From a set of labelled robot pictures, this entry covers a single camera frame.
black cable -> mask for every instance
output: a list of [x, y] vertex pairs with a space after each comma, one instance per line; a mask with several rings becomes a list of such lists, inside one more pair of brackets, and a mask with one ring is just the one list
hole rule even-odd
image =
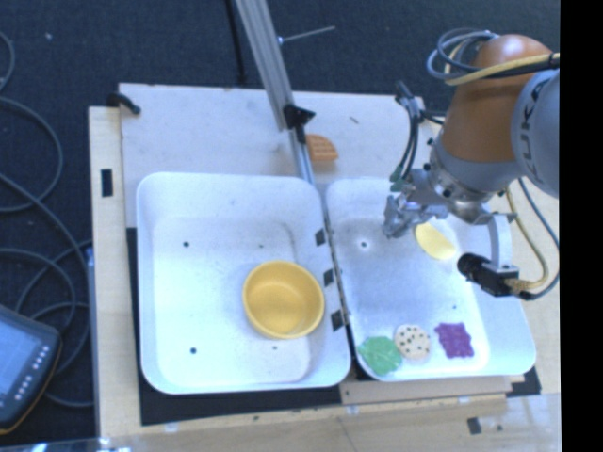
[[433, 110], [421, 110], [421, 117], [426, 121], [431, 121], [434, 124], [444, 125], [444, 116], [446, 112], [438, 112]]
[[[463, 77], [482, 68], [475, 67], [464, 63], [467, 50], [472, 50], [473, 53], [479, 49], [479, 46], [491, 39], [499, 37], [498, 34], [489, 30], [479, 30], [476, 28], [456, 28], [442, 34], [436, 43], [436, 48], [430, 53], [427, 59], [428, 73], [440, 80], [451, 80]], [[458, 72], [443, 72], [436, 70], [436, 64], [444, 63], [449, 65], [451, 69]], [[558, 69], [560, 66], [559, 56], [551, 54], [550, 58], [544, 62], [531, 63], [526, 65], [518, 65], [512, 69], [503, 70], [498, 73], [491, 73], [482, 77], [482, 79], [499, 79], [504, 77], [512, 77], [523, 75], [526, 73], [535, 73], [549, 69]]]
[[389, 177], [393, 183], [391, 190], [399, 190], [400, 184], [407, 179], [410, 174], [413, 164], [415, 163], [416, 151], [418, 148], [418, 131], [419, 124], [423, 122], [425, 116], [431, 116], [430, 112], [422, 111], [415, 95], [404, 85], [403, 82], [396, 83], [396, 102], [406, 109], [409, 117], [409, 134], [406, 142], [406, 148], [402, 154], [402, 158], [396, 169]]
[[0, 40], [2, 40], [4, 42], [4, 44], [6, 45], [6, 47], [8, 49], [7, 71], [4, 74], [4, 77], [0, 78], [0, 92], [1, 92], [4, 89], [4, 87], [7, 85], [8, 81], [10, 80], [10, 78], [12, 76], [13, 71], [15, 70], [15, 49], [12, 45], [12, 42], [2, 32], [0, 32]]
[[[58, 266], [56, 263], [54, 263], [52, 260], [49, 260], [45, 256], [42, 256], [41, 254], [37, 254], [35, 252], [28, 251], [28, 250], [15, 250], [13, 248], [0, 248], [0, 256], [1, 255], [7, 256], [9, 258], [10, 257], [20, 258], [20, 259], [26, 260], [26, 261], [35, 261], [38, 263], [43, 263], [44, 265], [52, 268], [58, 274], [58, 276], [60, 276], [63, 279], [63, 281], [67, 284], [67, 288], [69, 290], [69, 294], [71, 296], [71, 303], [72, 303], [71, 309], [69, 311], [69, 315], [67, 317], [67, 323], [65, 323], [63, 325], [63, 327], [61, 329], [59, 329], [61, 334], [63, 332], [65, 332], [69, 328], [69, 326], [72, 324], [73, 317], [75, 316], [76, 297], [75, 297], [75, 289], [73, 287], [73, 283], [72, 283], [71, 279], [69, 278], [69, 276], [67, 275], [67, 273], [63, 270], [63, 268], [61, 268], [60, 266]], [[15, 309], [15, 312], [22, 315], [20, 307]]]
[[[8, 48], [8, 68], [4, 74], [4, 77], [0, 80], [0, 90], [3, 90], [8, 84], [9, 79], [12, 76], [14, 67], [15, 67], [15, 52], [12, 42], [8, 39], [8, 37], [0, 32], [0, 40], [6, 45]], [[40, 193], [39, 195], [34, 195], [29, 192], [24, 187], [17, 184], [11, 178], [7, 177], [7, 175], [0, 172], [0, 183], [4, 184], [11, 191], [20, 194], [23, 198], [25, 198], [25, 203], [19, 205], [5, 205], [0, 206], [0, 215], [2, 214], [11, 214], [19, 211], [24, 211], [25, 209], [29, 209], [31, 207], [36, 207], [40, 211], [46, 215], [47, 218], [52, 221], [52, 223], [58, 228], [63, 237], [69, 242], [70, 248], [63, 251], [54, 259], [47, 258], [41, 254], [35, 253], [29, 250], [16, 250], [12, 248], [2, 248], [0, 249], [0, 255], [7, 256], [13, 259], [21, 259], [26, 261], [34, 261], [43, 265], [43, 268], [38, 272], [36, 276], [28, 283], [27, 287], [20, 294], [16, 310], [17, 313], [22, 311], [25, 301], [27, 300], [31, 290], [38, 283], [38, 281], [49, 271], [55, 271], [56, 274], [65, 282], [67, 289], [69, 290], [69, 295], [71, 299], [68, 301], [63, 301], [61, 303], [56, 303], [54, 305], [48, 306], [42, 310], [37, 311], [31, 317], [32, 319], [37, 319], [43, 315], [48, 315], [55, 310], [69, 308], [67, 322], [61, 327], [59, 330], [61, 335], [65, 335], [69, 327], [73, 323], [74, 314], [76, 308], [88, 307], [85, 303], [77, 301], [75, 288], [73, 286], [72, 280], [69, 275], [62, 269], [62, 267], [58, 264], [59, 261], [64, 259], [65, 257], [74, 254], [77, 258], [77, 261], [81, 267], [81, 271], [84, 276], [88, 275], [88, 264], [85, 260], [84, 253], [82, 252], [82, 248], [84, 246], [88, 246], [91, 243], [91, 240], [84, 241], [83, 243], [77, 243], [74, 239], [73, 235], [69, 232], [67, 227], [63, 224], [63, 222], [57, 217], [55, 213], [53, 213], [42, 201], [49, 196], [57, 186], [57, 183], [62, 174], [63, 168], [63, 151], [60, 145], [60, 142], [57, 137], [57, 133], [54, 131], [52, 126], [38, 113], [29, 108], [26, 105], [23, 105], [17, 101], [6, 97], [0, 97], [0, 106], [7, 107], [8, 110], [12, 112], [17, 112], [25, 115], [29, 119], [36, 121], [40, 127], [46, 132], [46, 134], [51, 138], [54, 147], [57, 150], [57, 167], [55, 173], [52, 177], [50, 184]], [[84, 345], [88, 342], [90, 335], [90, 320], [88, 319], [86, 322], [86, 328], [84, 332], [81, 334], [79, 342], [77, 345], [71, 350], [71, 354], [67, 356], [67, 358], [62, 359], [59, 367], [55, 371], [54, 377], [63, 373], [69, 366], [72, 365], [74, 360], [80, 354]], [[47, 394], [49, 399], [55, 401], [56, 403], [67, 406], [67, 407], [89, 407], [93, 405], [91, 401], [72, 401], [69, 399], [65, 399], [53, 394]]]
[[[26, 105], [23, 105], [17, 101], [13, 101], [12, 99], [8, 99], [7, 97], [0, 97], [0, 105], [8, 106], [12, 108], [12, 110], [20, 111], [26, 117], [36, 121], [40, 125], [40, 127], [46, 132], [46, 134], [51, 138], [53, 144], [55, 145], [55, 149], [57, 151], [57, 168], [55, 169], [55, 173], [53, 174], [50, 183], [40, 194], [40, 199], [43, 200], [50, 193], [52, 193], [55, 187], [57, 186], [63, 170], [63, 150], [61, 148], [60, 142], [58, 141], [57, 134], [42, 116], [40, 116], [37, 112], [27, 107]], [[32, 202], [26, 202], [23, 204], [17, 204], [12, 206], [0, 206], [0, 214], [24, 211], [25, 209], [30, 208], [32, 206]]]
[[[72, 303], [71, 301], [65, 301], [65, 302], [61, 302], [61, 303], [55, 303], [54, 305], [44, 308], [43, 310], [40, 310], [36, 314], [32, 315], [31, 318], [39, 319], [43, 315], [48, 315], [48, 314], [51, 314], [52, 312], [55, 312], [56, 310], [60, 310], [61, 308], [72, 307], [73, 305], [75, 305], [78, 308], [85, 308], [85, 309], [89, 308], [87, 303], [83, 303], [81, 301], [78, 301], [76, 303]], [[88, 341], [89, 331], [90, 331], [90, 327], [87, 327], [87, 330], [83, 335], [84, 338], [80, 339], [78, 345], [72, 351], [72, 354], [57, 368], [53, 377], [56, 377], [56, 376], [60, 375], [62, 372], [64, 372], [69, 366], [71, 366], [71, 364], [74, 362], [74, 360], [79, 356], [80, 352], [82, 351], [82, 348]], [[46, 391], [44, 393], [44, 396], [46, 398], [48, 398], [49, 400], [57, 403], [58, 405], [62, 405], [63, 407], [71, 407], [71, 408], [79, 409], [79, 408], [92, 407], [94, 405], [94, 402], [91, 400], [70, 400], [68, 398], [63, 398], [58, 395], [52, 394], [48, 391]]]

